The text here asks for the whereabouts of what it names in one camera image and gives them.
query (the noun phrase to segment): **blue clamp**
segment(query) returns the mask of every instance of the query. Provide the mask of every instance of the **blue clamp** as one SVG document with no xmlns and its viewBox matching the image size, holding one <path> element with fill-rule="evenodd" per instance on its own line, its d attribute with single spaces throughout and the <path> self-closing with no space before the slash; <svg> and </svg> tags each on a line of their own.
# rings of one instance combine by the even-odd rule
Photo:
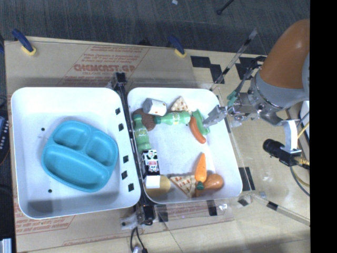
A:
<svg viewBox="0 0 337 253">
<path fill-rule="evenodd" d="M 28 55 L 32 56 L 36 52 L 36 48 L 31 45 L 31 43 L 28 41 L 26 36 L 20 32 L 18 29 L 13 29 L 12 31 L 13 36 L 18 39 L 22 46 L 21 49 Z"/>
<path fill-rule="evenodd" d="M 170 35 L 167 39 L 176 48 L 174 52 L 179 57 L 184 58 L 186 56 L 186 53 L 185 53 L 183 45 L 180 43 L 179 39 L 176 38 L 174 35 Z"/>
</svg>

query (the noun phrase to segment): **gray carpet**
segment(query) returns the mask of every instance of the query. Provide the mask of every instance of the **gray carpet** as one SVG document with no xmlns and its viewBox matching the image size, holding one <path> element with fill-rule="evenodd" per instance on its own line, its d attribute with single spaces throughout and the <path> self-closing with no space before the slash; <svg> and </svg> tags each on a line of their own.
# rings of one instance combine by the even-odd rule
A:
<svg viewBox="0 0 337 253">
<path fill-rule="evenodd" d="M 246 53 L 268 54 L 294 22 L 310 18 L 310 0 L 0 0 L 0 33 L 167 46 L 178 37 L 185 48 L 236 52 L 251 31 L 258 36 Z M 6 95 L 0 57 L 0 95 Z M 9 157 L 0 166 L 0 186 L 10 187 Z M 13 234 L 13 206 L 0 193 L 0 239 Z"/>
</svg>

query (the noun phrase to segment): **toy food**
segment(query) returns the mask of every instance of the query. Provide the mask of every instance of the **toy food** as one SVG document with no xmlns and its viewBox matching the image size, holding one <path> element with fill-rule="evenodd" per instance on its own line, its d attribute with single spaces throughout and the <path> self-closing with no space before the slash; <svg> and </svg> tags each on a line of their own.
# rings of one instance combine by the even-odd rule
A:
<svg viewBox="0 0 337 253">
<path fill-rule="evenodd" d="M 192 114 L 192 111 L 189 109 L 189 107 L 187 106 L 185 100 L 183 99 L 183 97 L 179 97 L 172 105 L 171 107 L 171 111 L 186 111 L 189 114 Z"/>
<path fill-rule="evenodd" d="M 224 184 L 223 178 L 219 174 L 213 173 L 207 176 L 207 179 L 203 183 L 203 186 L 204 190 L 219 189 L 223 186 L 223 184 Z M 195 196 L 199 197 L 201 192 L 202 192 L 201 190 L 196 190 Z"/>
<path fill-rule="evenodd" d="M 206 181 L 206 178 L 207 178 L 206 156 L 204 153 L 202 153 L 195 170 L 195 180 L 197 182 L 196 186 L 197 189 L 199 190 L 204 189 L 203 182 Z"/>
<path fill-rule="evenodd" d="M 161 176 L 157 150 L 143 150 L 141 154 L 141 172 L 146 188 L 160 188 Z"/>
<path fill-rule="evenodd" d="M 165 123 L 168 125 L 187 124 L 189 123 L 191 116 L 186 111 L 181 112 L 169 112 L 163 117 L 155 116 L 153 121 L 155 124 Z"/>
<path fill-rule="evenodd" d="M 146 188 L 146 186 L 144 186 L 146 193 L 150 196 L 150 197 L 159 197 L 160 195 L 166 194 L 169 192 L 170 188 L 171 188 L 171 183 L 170 180 L 164 176 L 164 175 L 160 175 L 160 187 L 159 188 Z"/>
<path fill-rule="evenodd" d="M 143 103 L 144 113 L 164 116 L 167 111 L 167 105 L 164 101 L 147 98 Z"/>
<path fill-rule="evenodd" d="M 194 137 L 198 140 L 199 143 L 204 144 L 206 142 L 206 138 L 200 133 L 197 126 L 196 118 L 194 116 L 191 117 L 189 125 Z"/>
<path fill-rule="evenodd" d="M 134 133 L 138 153 L 142 153 L 143 150 L 151 149 L 146 127 L 142 123 L 142 116 L 140 114 L 134 114 L 133 121 L 135 122 Z"/>
<path fill-rule="evenodd" d="M 170 180 L 181 189 L 189 198 L 195 193 L 195 178 L 194 175 L 189 176 L 173 176 Z"/>
<path fill-rule="evenodd" d="M 153 130 L 156 126 L 153 121 L 153 115 L 144 113 L 143 109 L 137 109 L 133 112 L 133 114 L 140 114 L 142 116 L 142 123 L 146 127 L 147 131 Z"/>
</svg>

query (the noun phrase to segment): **toy sausage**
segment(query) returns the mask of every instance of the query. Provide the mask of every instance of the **toy sausage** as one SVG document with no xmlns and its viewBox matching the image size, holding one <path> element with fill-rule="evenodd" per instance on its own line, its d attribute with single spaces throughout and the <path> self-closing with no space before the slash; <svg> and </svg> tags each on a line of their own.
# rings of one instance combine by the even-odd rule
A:
<svg viewBox="0 0 337 253">
<path fill-rule="evenodd" d="M 196 124 L 196 118 L 195 117 L 191 117 L 191 120 L 189 122 L 190 125 L 190 129 L 194 135 L 194 137 L 198 140 L 199 143 L 204 144 L 206 142 L 206 138 L 204 136 L 202 136 L 202 134 L 200 133 L 198 126 Z"/>
</svg>

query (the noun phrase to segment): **table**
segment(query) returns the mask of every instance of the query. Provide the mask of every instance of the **table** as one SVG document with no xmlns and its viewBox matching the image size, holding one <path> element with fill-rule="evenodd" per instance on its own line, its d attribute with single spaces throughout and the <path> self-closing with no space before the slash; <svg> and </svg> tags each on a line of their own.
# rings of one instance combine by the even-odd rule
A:
<svg viewBox="0 0 337 253">
<path fill-rule="evenodd" d="M 144 84 L 209 89 L 216 74 L 221 73 L 234 56 L 233 53 L 185 50 L 187 56 L 182 59 L 172 48 L 28 39 L 37 49 L 34 56 L 23 53 L 19 42 L 5 43 L 9 100 L 14 91 L 25 86 L 104 87 L 115 72 L 125 72 L 127 91 Z M 213 91 L 221 104 L 238 83 L 233 67 L 225 83 Z M 310 250 L 310 199 L 298 188 L 288 167 L 270 158 L 262 149 L 267 138 L 283 142 L 283 129 L 261 119 L 229 128 L 238 167 L 246 182 L 242 194 L 230 200 L 217 200 L 219 212 L 212 217 L 205 204 L 168 207 L 171 220 L 140 228 L 142 242 L 149 252 Z M 13 142 L 11 151 L 14 158 Z M 132 214 L 131 208 L 47 220 L 30 219 L 18 206 L 14 160 L 12 170 L 18 252 L 130 250 L 131 230 L 122 229 L 120 219 Z M 308 171 L 300 168 L 296 171 L 303 180 L 309 180 Z M 226 206 L 222 212 L 221 205 Z"/>
</svg>

